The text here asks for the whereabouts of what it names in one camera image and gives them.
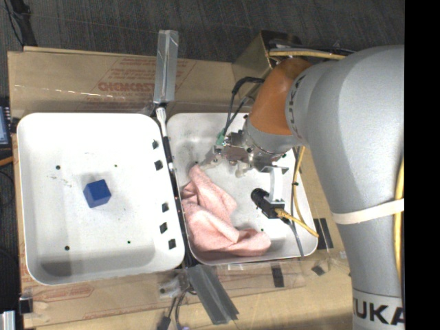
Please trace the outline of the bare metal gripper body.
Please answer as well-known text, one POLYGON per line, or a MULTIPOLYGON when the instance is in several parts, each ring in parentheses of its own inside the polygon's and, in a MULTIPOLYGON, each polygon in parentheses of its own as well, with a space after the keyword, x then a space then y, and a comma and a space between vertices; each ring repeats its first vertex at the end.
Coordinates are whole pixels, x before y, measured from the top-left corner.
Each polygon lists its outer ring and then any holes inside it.
POLYGON ((239 166, 242 171, 266 171, 266 167, 273 167, 275 162, 286 156, 286 152, 272 153, 259 147, 244 130, 226 135, 223 132, 217 135, 212 148, 213 164, 225 160, 230 165, 239 166))

